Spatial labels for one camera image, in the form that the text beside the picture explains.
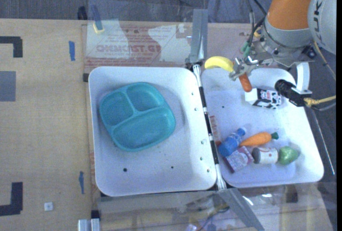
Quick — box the orange carrot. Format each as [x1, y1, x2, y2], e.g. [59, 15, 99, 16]
[239, 131, 279, 148]

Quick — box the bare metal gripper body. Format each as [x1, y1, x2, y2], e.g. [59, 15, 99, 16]
[247, 36, 316, 68]

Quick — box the black cylinder on white bracket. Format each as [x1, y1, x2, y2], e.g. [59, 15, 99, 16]
[274, 61, 313, 107]

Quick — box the yellow banana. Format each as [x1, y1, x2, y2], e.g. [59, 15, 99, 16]
[204, 56, 235, 73]

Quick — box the green divided plate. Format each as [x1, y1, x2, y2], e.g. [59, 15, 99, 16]
[98, 81, 177, 152]

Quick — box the white plastic tray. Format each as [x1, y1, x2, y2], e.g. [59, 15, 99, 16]
[88, 65, 218, 197]
[200, 66, 325, 189]

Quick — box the brown cardboard board, red print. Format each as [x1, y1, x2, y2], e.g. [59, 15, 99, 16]
[81, 22, 299, 204]

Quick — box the blue plastic bottle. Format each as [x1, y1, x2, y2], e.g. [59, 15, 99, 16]
[217, 127, 247, 158]

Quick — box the green toy pear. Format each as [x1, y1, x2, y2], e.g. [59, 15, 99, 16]
[277, 145, 299, 166]

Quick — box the pink carton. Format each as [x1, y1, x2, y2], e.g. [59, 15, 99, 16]
[222, 145, 255, 174]

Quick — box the orange toy sausage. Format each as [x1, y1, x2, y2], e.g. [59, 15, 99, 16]
[238, 73, 253, 93]

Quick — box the white can with grey lid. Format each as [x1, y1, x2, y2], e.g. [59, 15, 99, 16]
[251, 146, 279, 165]

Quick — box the black and white milk carton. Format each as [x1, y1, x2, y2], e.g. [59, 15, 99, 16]
[244, 87, 283, 110]

